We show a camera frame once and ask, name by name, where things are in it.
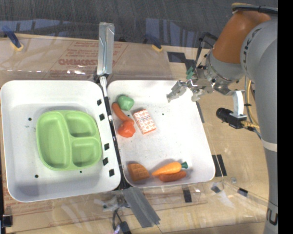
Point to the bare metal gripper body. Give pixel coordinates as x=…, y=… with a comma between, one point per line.
x=205, y=84

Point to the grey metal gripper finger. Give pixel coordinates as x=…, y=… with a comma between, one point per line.
x=177, y=91
x=196, y=95

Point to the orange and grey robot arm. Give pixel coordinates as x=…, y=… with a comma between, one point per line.
x=261, y=64

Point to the orange patterned white carton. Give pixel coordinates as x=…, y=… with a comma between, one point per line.
x=144, y=121

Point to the white plastic tray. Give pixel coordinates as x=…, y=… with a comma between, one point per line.
x=17, y=130
x=171, y=135

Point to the green toy pepper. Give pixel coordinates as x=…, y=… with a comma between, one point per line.
x=125, y=102

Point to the orange toy sausage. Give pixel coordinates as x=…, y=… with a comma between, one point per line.
x=118, y=112

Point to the orange toy carrot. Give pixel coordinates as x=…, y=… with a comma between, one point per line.
x=167, y=169

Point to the brown toy sausage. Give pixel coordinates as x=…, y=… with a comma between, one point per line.
x=173, y=177

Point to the brown toy waffle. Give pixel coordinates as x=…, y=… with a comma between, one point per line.
x=137, y=172

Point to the brown cardboard board red print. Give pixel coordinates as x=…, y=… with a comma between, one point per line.
x=51, y=57

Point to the green divided plate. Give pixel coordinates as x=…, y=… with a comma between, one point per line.
x=53, y=140

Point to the black cylinder on white bracket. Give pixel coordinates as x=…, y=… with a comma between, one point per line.
x=234, y=119

